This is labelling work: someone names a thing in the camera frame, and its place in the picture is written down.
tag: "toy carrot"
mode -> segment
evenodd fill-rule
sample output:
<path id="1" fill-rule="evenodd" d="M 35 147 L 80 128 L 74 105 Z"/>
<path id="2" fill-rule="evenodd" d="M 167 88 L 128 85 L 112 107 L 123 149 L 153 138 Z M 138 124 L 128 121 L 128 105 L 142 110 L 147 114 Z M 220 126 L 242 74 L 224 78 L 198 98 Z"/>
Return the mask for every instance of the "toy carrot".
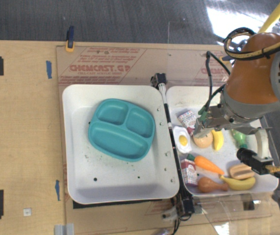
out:
<path id="1" fill-rule="evenodd" d="M 189 154 L 187 157 L 188 160 L 194 161 L 194 163 L 205 169 L 205 170 L 209 170 L 212 172 L 216 172 L 218 174 L 224 175 L 224 171 L 221 170 L 217 165 L 215 165 L 213 162 L 211 162 L 210 160 L 208 160 L 207 158 L 198 155 L 196 157 L 194 157 L 193 155 Z"/>

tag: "teal plate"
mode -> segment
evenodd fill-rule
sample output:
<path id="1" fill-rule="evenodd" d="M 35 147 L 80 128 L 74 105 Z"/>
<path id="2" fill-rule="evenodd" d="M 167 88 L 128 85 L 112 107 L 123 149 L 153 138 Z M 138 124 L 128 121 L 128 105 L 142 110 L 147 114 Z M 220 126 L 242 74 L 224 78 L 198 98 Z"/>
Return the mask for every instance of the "teal plate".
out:
<path id="1" fill-rule="evenodd" d="M 106 99 L 97 107 L 88 129 L 99 151 L 124 161 L 143 159 L 152 144 L 155 121 L 143 108 L 120 99 Z"/>

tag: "yellow banana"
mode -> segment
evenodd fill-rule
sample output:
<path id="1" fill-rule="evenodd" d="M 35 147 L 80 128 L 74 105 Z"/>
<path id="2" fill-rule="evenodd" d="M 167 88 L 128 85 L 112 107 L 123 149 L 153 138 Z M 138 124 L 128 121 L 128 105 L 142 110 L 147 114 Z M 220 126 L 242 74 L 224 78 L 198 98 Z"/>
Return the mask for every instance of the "yellow banana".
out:
<path id="1" fill-rule="evenodd" d="M 251 189 L 255 184 L 255 177 L 238 180 L 233 178 L 225 178 L 223 175 L 220 175 L 219 178 L 225 181 L 232 190 L 248 190 Z"/>
<path id="2" fill-rule="evenodd" d="M 214 149 L 215 151 L 220 150 L 224 144 L 224 135 L 222 131 L 212 130 L 212 134 L 214 137 Z"/>

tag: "yellow pole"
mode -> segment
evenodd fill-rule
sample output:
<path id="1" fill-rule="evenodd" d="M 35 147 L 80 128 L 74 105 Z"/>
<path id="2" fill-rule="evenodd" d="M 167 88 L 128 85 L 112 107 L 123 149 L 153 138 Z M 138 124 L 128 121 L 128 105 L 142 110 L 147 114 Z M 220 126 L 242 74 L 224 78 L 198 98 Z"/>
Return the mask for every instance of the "yellow pole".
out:
<path id="1" fill-rule="evenodd" d="M 279 20 L 279 18 L 280 18 L 280 3 L 277 5 L 275 10 L 269 15 L 268 19 L 263 24 L 263 26 L 258 31 L 258 33 L 269 31 L 274 26 L 274 24 Z"/>

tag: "toy egg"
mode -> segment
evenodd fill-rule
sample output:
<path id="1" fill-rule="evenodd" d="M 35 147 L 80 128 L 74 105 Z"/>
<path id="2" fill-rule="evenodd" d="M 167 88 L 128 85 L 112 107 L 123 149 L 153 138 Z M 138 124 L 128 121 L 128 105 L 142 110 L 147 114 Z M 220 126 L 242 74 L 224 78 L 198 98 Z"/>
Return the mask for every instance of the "toy egg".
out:
<path id="1" fill-rule="evenodd" d="M 173 134 L 175 138 L 175 143 L 177 150 L 183 154 L 192 151 L 191 137 L 184 127 L 175 126 L 173 128 Z"/>

